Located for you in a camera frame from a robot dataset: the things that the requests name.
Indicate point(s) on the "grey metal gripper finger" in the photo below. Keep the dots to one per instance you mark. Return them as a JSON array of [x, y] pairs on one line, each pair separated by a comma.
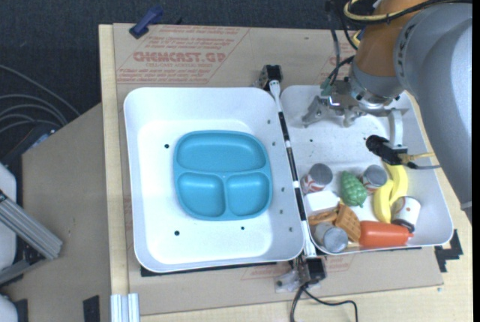
[[317, 111], [349, 117]]

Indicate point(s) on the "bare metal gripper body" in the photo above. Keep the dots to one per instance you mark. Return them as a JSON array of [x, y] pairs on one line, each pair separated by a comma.
[[343, 97]]

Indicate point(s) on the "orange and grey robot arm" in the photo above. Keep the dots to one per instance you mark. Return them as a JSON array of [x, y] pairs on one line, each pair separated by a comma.
[[435, 61]]

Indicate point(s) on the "white plastic tray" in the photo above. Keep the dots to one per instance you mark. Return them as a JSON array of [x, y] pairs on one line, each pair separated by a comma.
[[330, 148], [157, 238]]

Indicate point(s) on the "thin black and white rod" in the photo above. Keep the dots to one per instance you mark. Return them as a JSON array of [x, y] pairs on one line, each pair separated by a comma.
[[287, 142]]

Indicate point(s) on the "red and white can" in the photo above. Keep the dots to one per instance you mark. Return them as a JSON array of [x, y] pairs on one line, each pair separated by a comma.
[[318, 176], [375, 176]]

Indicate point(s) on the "green grapes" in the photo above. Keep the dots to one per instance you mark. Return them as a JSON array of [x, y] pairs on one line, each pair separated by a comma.
[[353, 190]]

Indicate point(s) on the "yellow banana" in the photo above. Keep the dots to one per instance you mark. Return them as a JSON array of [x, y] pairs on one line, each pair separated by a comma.
[[399, 179]]

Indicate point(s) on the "orange pretzel biscuit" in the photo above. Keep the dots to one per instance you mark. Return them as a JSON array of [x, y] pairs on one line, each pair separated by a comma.
[[323, 217]]

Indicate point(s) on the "brown waffle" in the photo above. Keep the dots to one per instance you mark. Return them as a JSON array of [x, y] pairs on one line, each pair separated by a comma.
[[348, 221]]

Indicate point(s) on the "white can with red print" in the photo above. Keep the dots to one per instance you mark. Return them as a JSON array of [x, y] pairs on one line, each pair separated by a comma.
[[408, 208]]

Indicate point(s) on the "brown cardboard board red print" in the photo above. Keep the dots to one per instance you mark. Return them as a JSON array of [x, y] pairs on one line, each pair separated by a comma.
[[225, 50]]

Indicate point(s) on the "blue divided plate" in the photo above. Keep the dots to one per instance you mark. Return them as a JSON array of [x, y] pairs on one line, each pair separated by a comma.
[[221, 174]]

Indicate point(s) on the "grey metal can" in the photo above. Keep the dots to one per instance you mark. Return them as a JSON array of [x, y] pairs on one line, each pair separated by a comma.
[[335, 239]]

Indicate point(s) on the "black cylinder on white bracket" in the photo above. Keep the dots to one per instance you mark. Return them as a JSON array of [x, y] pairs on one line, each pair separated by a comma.
[[390, 152]]

